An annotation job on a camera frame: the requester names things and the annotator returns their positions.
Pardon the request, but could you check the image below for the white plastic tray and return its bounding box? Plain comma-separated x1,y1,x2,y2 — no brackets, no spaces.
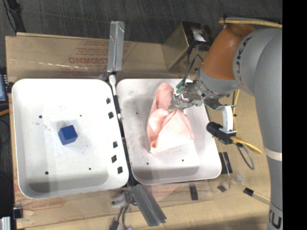
116,78,223,185
11,78,130,199

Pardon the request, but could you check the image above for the pink cloth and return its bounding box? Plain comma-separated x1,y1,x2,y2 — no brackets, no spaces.
146,82,195,155

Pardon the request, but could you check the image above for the brown cardboard board red print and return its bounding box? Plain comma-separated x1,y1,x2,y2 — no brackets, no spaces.
4,32,272,230

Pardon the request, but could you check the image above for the brown metal box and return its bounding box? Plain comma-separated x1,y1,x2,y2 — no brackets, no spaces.
162,20,213,74

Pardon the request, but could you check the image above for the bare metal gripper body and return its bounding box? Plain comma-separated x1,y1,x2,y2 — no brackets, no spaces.
179,81,210,108

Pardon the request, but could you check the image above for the black cylinder on white bracket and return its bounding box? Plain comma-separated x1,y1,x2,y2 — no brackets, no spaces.
206,104,237,145

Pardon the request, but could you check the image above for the blue cube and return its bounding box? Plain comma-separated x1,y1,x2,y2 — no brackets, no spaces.
58,125,79,146

